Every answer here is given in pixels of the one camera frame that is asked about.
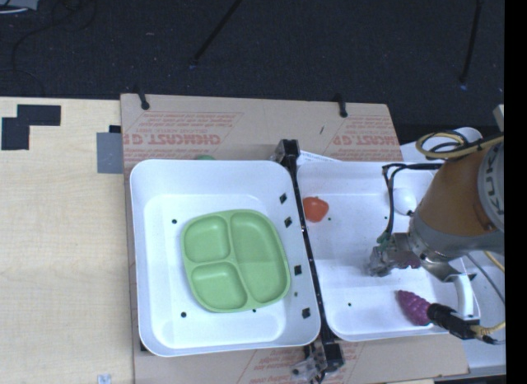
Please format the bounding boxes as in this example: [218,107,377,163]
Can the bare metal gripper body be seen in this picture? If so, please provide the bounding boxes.
[388,232,451,282]

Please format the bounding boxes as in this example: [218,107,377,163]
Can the white plastic tray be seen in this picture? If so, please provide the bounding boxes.
[296,158,482,343]
[129,158,323,358]

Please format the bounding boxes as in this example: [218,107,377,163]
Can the purple toy grapes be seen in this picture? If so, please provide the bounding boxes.
[395,289,433,327]

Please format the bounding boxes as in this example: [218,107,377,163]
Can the thin black rod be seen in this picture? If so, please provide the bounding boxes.
[286,154,337,349]

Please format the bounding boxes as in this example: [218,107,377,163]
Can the orange toy tomato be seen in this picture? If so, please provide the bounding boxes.
[301,195,330,224]

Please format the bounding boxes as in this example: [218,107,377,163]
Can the white paper slip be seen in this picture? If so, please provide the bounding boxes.
[297,150,343,166]

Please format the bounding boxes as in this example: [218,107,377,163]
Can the green divided plate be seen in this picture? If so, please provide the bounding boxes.
[180,208,292,314]

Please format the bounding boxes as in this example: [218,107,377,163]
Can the brown cardboard board red print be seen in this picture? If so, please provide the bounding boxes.
[119,93,471,384]

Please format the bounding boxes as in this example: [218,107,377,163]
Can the black cylinder on white bracket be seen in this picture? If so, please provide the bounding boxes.
[426,273,478,340]

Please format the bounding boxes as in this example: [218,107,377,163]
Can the black block with thin wires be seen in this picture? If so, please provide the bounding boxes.
[319,342,345,372]
[275,138,301,166]

